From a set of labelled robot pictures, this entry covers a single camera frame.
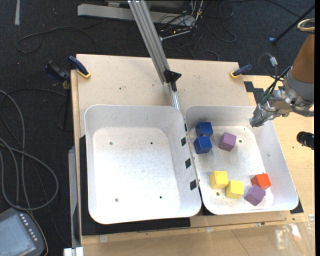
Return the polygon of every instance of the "yellow cube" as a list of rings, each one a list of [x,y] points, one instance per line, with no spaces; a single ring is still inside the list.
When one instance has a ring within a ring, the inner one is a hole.
[[[242,181],[230,180],[225,188],[227,198],[239,199],[244,195],[244,183]]]
[[[225,170],[215,170],[210,174],[210,185],[213,189],[223,189],[228,185],[228,173]]]

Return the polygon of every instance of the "tray containing cubes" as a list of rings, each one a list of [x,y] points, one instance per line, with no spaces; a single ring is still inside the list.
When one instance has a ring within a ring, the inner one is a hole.
[[[252,106],[185,113],[204,206],[215,215],[286,211],[299,202],[273,122],[251,127]]]

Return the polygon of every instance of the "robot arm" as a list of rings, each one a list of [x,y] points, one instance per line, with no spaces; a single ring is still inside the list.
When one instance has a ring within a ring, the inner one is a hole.
[[[274,90],[277,80],[283,77],[283,86]],[[303,43],[291,67],[277,79],[264,93],[263,104],[258,103],[253,117],[249,119],[252,127],[262,126],[276,117],[287,117],[295,112],[304,117],[313,117],[315,81],[315,35],[310,34]]]

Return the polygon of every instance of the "device screen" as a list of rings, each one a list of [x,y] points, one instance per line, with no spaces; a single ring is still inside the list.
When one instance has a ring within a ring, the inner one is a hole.
[[[0,256],[24,256],[36,249],[17,214],[0,222]]]

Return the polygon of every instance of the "wooden table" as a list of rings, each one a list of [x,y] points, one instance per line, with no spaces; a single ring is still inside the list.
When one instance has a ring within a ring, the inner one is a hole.
[[[78,54],[76,58],[92,73],[89,79],[84,79],[75,70],[71,71],[74,146],[80,204],[79,138],[85,135],[86,109],[97,104],[163,106],[170,105],[171,100],[169,89],[161,84],[150,58],[89,54]],[[253,94],[247,93],[244,81],[252,82],[255,88],[263,89],[273,82],[268,76],[243,75],[239,79],[232,79],[230,72],[239,68],[237,62],[168,59],[168,63],[172,71],[182,74],[177,81],[177,88],[183,115],[191,106],[255,106]],[[197,234],[203,234],[204,240],[210,240],[212,237],[206,236],[210,231],[234,231],[243,228],[250,230],[260,226],[261,223],[272,226],[309,222],[310,215],[315,215],[314,151],[298,143],[296,136],[301,131],[314,133],[314,118],[291,113],[289,117],[276,118],[273,124],[304,212],[291,214],[290,211],[273,211],[210,216],[204,216],[200,212],[190,218],[190,228],[114,233],[103,236],[81,235],[80,242],[85,255],[103,255],[104,252],[111,252],[113,249],[109,246],[113,248],[114,244],[109,245],[109,242],[117,242],[119,246],[123,246],[127,243],[134,245],[132,240],[161,238],[169,243],[172,236],[183,241],[183,237],[192,240]],[[224,240],[228,240],[229,235],[227,233]],[[162,245],[149,239],[147,241],[152,242],[153,247],[158,246],[155,249],[157,255],[165,255],[165,250],[163,254],[161,253]],[[117,249],[112,252],[114,254],[110,255],[118,255],[117,253],[123,255],[126,250]],[[149,252],[145,252],[146,250],[138,250],[136,253],[150,255]]]

